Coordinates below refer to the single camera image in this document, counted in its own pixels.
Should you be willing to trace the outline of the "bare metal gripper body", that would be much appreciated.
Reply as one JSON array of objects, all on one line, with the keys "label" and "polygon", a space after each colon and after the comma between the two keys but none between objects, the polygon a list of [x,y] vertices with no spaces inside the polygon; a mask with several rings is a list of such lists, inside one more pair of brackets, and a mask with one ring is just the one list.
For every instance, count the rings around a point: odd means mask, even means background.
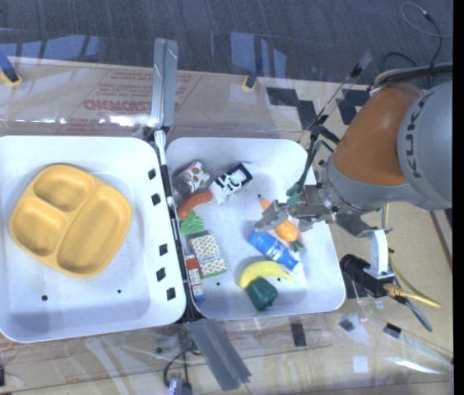
[{"label": "bare metal gripper body", "polygon": [[297,220],[299,231],[309,231],[320,221],[333,222],[340,205],[328,198],[316,185],[305,185],[295,202],[288,202],[289,214]]}]

